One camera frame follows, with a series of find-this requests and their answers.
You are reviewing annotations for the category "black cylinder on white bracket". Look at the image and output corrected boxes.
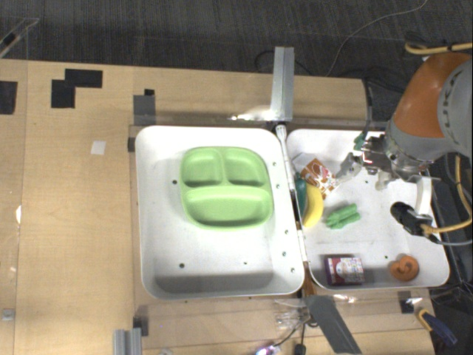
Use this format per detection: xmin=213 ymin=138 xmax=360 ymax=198
xmin=389 ymin=175 xmax=435 ymax=237

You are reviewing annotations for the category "white plastic tray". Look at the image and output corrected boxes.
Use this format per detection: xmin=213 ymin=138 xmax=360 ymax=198
xmin=286 ymin=128 xmax=452 ymax=292
xmin=134 ymin=124 xmax=306 ymax=301

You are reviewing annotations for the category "yellow banana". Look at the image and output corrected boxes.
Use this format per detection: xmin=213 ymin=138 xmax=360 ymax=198
xmin=302 ymin=184 xmax=325 ymax=229

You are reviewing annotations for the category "green toy asparagus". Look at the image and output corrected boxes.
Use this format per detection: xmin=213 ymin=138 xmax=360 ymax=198
xmin=325 ymin=203 xmax=361 ymax=231

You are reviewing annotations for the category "orange and white packet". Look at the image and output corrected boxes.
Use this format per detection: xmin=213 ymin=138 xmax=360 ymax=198
xmin=299 ymin=158 xmax=341 ymax=201

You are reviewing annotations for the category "green divided plate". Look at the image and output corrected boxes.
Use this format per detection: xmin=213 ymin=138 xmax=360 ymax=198
xmin=179 ymin=146 xmax=276 ymax=231

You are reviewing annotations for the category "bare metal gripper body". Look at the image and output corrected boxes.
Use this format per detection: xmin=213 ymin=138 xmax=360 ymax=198
xmin=360 ymin=133 xmax=433 ymax=182

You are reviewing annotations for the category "maroon and white carton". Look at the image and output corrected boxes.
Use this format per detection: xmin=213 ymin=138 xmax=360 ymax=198
xmin=324 ymin=256 xmax=366 ymax=287

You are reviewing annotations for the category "dark green toy vegetable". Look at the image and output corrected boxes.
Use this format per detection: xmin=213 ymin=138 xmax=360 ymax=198
xmin=293 ymin=172 xmax=309 ymax=214

